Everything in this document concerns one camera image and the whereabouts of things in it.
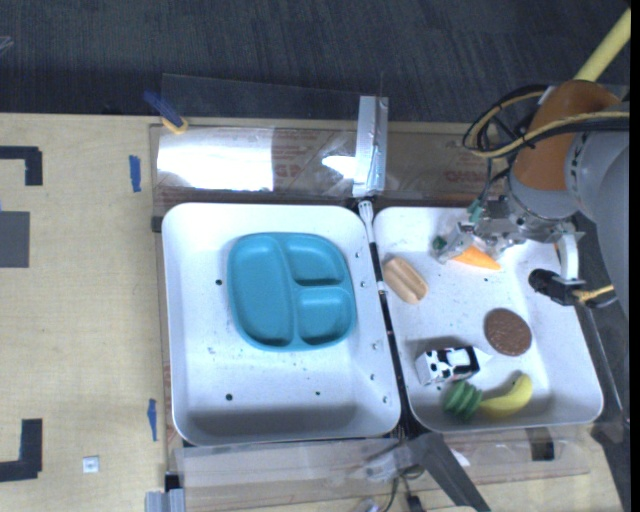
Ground black and white cow-print carton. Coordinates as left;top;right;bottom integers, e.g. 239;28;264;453
414;345;482;387

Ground brown round biscuit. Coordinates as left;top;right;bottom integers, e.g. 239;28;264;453
482;307;534;358

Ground tan bread bun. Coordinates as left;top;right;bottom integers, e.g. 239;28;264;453
381;256;430;306

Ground yellow banana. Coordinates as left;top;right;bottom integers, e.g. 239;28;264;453
478;372;535;420

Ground white plastic tray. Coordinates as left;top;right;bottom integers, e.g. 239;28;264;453
372;205;605;434
160;201;403;447

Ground black cylinder on white bracket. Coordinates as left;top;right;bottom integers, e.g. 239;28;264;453
528;232;587;307

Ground green grapes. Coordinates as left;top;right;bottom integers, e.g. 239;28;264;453
440;379;484;421

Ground orange carrot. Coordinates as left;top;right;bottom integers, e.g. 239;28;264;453
432;235;503;272

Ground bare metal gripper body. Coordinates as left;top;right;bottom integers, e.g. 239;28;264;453
472;195;585;254

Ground blue divided plate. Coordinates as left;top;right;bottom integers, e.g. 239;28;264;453
226;232;358;352

